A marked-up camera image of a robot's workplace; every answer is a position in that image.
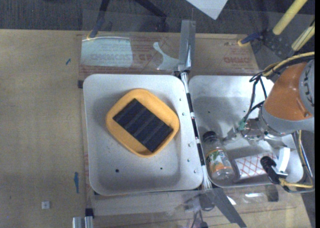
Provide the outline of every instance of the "blue mark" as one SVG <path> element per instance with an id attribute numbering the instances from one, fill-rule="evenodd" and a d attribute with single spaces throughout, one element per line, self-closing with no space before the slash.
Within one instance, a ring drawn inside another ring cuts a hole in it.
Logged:
<path id="1" fill-rule="evenodd" d="M 78 172 L 74 172 L 74 184 L 75 184 L 75 188 L 76 188 L 76 193 L 79 194 L 79 173 Z"/>

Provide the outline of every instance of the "red and white checkered object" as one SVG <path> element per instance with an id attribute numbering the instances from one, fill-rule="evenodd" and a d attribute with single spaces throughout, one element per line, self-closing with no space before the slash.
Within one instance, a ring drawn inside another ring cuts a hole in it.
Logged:
<path id="1" fill-rule="evenodd" d="M 264 156 L 269 156 L 274 160 L 275 163 L 278 162 L 277 156 L 272 152 L 261 153 L 233 160 L 233 167 L 236 169 L 235 172 L 238 174 L 236 180 L 265 175 L 266 172 L 260 163 L 261 158 Z"/>

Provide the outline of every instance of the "orange rounded square object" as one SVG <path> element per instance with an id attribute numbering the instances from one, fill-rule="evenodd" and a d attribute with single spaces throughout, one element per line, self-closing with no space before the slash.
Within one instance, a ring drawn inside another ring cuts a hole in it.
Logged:
<path id="1" fill-rule="evenodd" d="M 171 133 L 153 152 L 147 149 L 114 120 L 114 117 L 134 99 L 172 129 Z M 179 118 L 176 113 L 157 96 L 148 90 L 141 88 L 133 89 L 125 94 L 106 114 L 105 123 L 108 131 L 116 140 L 135 155 L 144 158 L 152 157 L 163 150 L 163 148 L 174 138 L 180 128 Z"/>

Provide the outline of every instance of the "plastic bottle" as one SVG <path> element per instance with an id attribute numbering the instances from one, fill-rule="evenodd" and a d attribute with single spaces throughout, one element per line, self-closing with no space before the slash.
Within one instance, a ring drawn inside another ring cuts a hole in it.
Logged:
<path id="1" fill-rule="evenodd" d="M 208 173 L 213 180 L 231 180 L 235 172 L 227 156 L 226 150 L 213 131 L 203 135 L 203 151 Z"/>

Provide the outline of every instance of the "bottle label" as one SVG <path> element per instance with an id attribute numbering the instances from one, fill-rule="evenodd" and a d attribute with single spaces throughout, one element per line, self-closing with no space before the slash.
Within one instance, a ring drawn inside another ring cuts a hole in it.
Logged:
<path id="1" fill-rule="evenodd" d="M 212 174 L 218 170 L 232 169 L 231 163 L 222 149 L 210 151 L 206 156 L 206 162 Z"/>

